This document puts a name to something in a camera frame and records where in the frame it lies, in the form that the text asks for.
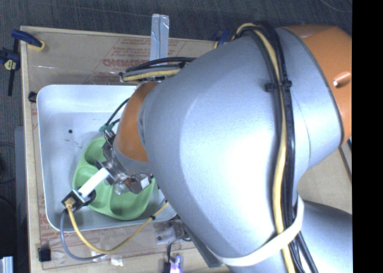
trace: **silver duct tape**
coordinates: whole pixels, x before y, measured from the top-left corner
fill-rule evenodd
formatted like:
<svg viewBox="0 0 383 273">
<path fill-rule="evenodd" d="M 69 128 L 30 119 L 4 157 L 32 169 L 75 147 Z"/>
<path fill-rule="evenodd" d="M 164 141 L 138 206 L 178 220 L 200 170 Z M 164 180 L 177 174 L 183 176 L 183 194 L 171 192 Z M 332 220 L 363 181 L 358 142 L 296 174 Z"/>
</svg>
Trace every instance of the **silver duct tape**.
<svg viewBox="0 0 383 273">
<path fill-rule="evenodd" d="M 169 16 L 153 14 L 151 17 L 150 60 L 168 56 Z"/>
</svg>

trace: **yellow cable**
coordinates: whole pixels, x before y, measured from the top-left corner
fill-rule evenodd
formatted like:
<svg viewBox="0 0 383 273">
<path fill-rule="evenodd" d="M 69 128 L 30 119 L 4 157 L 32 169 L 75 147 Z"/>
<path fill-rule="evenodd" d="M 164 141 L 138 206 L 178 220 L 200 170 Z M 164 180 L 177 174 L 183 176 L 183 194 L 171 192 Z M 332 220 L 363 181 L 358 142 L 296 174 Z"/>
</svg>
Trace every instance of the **yellow cable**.
<svg viewBox="0 0 383 273">
<path fill-rule="evenodd" d="M 86 240 L 86 238 L 84 237 L 84 235 L 81 233 L 80 229 L 77 226 L 77 223 L 76 223 L 76 220 L 74 217 L 74 213 L 72 211 L 72 205 L 66 204 L 65 206 L 66 206 L 66 209 L 68 210 L 69 218 L 71 219 L 71 223 L 73 225 L 73 228 L 76 231 L 76 234 L 78 235 L 78 237 L 82 240 L 82 242 L 84 242 L 85 245 L 88 246 L 88 248 L 92 249 L 93 251 L 96 251 L 96 252 L 101 253 L 101 254 L 111 254 L 111 253 L 117 251 L 118 249 L 122 248 L 122 246 L 124 246 L 125 244 L 127 244 L 133 237 L 135 237 L 140 231 L 142 231 L 142 229 L 146 225 L 148 225 L 153 220 L 153 217 L 156 217 L 158 214 L 160 214 L 161 211 L 163 211 L 166 208 L 166 206 L 168 206 L 168 205 L 169 205 L 168 202 L 166 202 L 164 205 L 162 205 L 161 208 L 158 209 L 156 211 L 156 213 L 154 213 L 151 217 L 149 217 L 145 222 L 143 222 L 143 224 L 140 225 L 140 227 L 137 228 L 137 230 L 133 234 L 131 234 L 131 236 L 129 236 L 123 242 L 121 242 L 119 245 L 115 246 L 114 248 L 112 248 L 110 250 L 102 250 L 100 248 L 97 248 L 92 243 L 90 243 L 88 240 Z"/>
<path fill-rule="evenodd" d="M 239 34 L 240 31 L 245 27 L 256 27 L 256 26 L 257 25 L 253 23 L 245 23 L 237 29 L 236 34 Z M 272 65 L 274 67 L 274 71 L 278 80 L 279 96 L 281 98 L 281 102 L 283 102 L 283 96 L 282 96 L 281 85 L 280 85 L 281 77 L 279 75 L 278 61 L 276 58 L 275 50 L 271 46 L 267 38 L 260 31 L 254 31 L 254 32 L 260 37 L 260 39 L 262 40 L 263 44 L 265 45 L 270 55 L 270 59 L 272 61 Z M 286 161 L 286 148 L 287 148 L 287 128 L 286 128 L 286 118 L 285 118 L 285 112 L 284 112 L 285 110 L 284 110 L 284 104 L 281 104 L 281 105 L 282 105 L 281 106 L 282 108 L 281 109 L 281 113 L 282 113 L 281 141 L 279 143 L 278 156 L 276 160 L 274 181 L 273 181 L 273 193 L 272 193 L 274 223 L 275 223 L 276 232 L 278 234 L 284 231 L 282 208 L 281 208 L 281 195 L 282 195 L 282 180 L 283 180 L 284 166 Z M 287 246 L 282 248 L 282 255 L 284 258 L 287 272 L 295 273 L 294 262 L 291 257 L 290 250 L 288 249 Z"/>
<path fill-rule="evenodd" d="M 181 69 L 169 69 L 169 70 L 163 70 L 163 71 L 153 71 L 153 72 L 147 72 L 137 75 L 131 75 L 131 76 L 125 76 L 122 78 L 123 81 L 135 81 L 143 78 L 148 77 L 156 77 L 156 76 L 172 76 L 177 74 Z"/>
</svg>

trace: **clamp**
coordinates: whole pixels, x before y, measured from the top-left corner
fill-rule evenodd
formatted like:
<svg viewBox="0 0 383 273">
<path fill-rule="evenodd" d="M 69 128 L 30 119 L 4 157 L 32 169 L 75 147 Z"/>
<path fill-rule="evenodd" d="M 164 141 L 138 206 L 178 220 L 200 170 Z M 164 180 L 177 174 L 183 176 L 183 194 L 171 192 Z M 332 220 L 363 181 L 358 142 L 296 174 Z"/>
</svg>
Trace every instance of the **clamp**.
<svg viewBox="0 0 383 273">
<path fill-rule="evenodd" d="M 12 38 L 14 38 L 13 50 L 8 50 L 4 47 L 2 48 L 2 50 L 0 50 L 0 63 L 3 64 L 4 68 L 9 70 L 10 72 L 10 79 L 8 83 L 8 96 L 12 96 L 14 75 L 15 72 L 21 67 L 19 41 L 21 40 L 27 42 L 30 48 L 35 50 L 43 50 L 43 48 L 45 47 L 44 41 L 40 41 L 31 34 L 24 31 L 18 31 L 17 29 L 13 29 L 11 36 Z"/>
</svg>

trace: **white tray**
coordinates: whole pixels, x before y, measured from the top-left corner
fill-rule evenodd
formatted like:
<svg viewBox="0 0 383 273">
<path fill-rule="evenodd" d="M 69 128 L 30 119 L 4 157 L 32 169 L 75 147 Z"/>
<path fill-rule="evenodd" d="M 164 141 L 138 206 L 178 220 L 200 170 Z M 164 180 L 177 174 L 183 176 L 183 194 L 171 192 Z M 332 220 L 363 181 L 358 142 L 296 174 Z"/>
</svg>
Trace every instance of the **white tray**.
<svg viewBox="0 0 383 273">
<path fill-rule="evenodd" d="M 49 223 L 57 230 L 65 209 L 62 199 L 72 190 L 74 172 L 86 145 L 99 137 L 98 129 L 117 107 L 130 97 L 135 86 L 50 85 L 37 96 L 39 142 L 45 210 Z M 115 116 L 118 119 L 123 108 Z M 138 225 L 158 209 L 164 195 L 157 185 L 147 209 L 135 220 L 121 221 L 83 207 L 75 216 L 81 230 L 106 229 Z M 170 220 L 176 215 L 167 206 L 154 222 Z M 72 231 L 65 220 L 64 230 Z"/>
</svg>

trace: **divided green plate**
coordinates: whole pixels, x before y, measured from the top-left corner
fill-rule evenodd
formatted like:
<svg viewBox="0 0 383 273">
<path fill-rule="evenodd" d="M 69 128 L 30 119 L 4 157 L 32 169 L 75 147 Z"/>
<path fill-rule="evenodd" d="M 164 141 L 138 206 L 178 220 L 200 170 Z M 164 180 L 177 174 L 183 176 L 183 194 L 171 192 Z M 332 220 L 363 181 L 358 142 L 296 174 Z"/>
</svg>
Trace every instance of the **divided green plate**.
<svg viewBox="0 0 383 273">
<path fill-rule="evenodd" d="M 72 186 L 81 187 L 86 181 L 97 173 L 94 166 L 97 160 L 105 161 L 102 146 L 105 143 L 103 137 L 93 139 L 81 155 L 76 167 Z M 152 179 L 151 184 L 139 194 L 132 192 L 113 193 L 113 186 L 102 182 L 96 188 L 96 198 L 88 205 L 89 208 L 119 220 L 133 220 L 138 218 L 146 209 L 156 181 Z"/>
</svg>

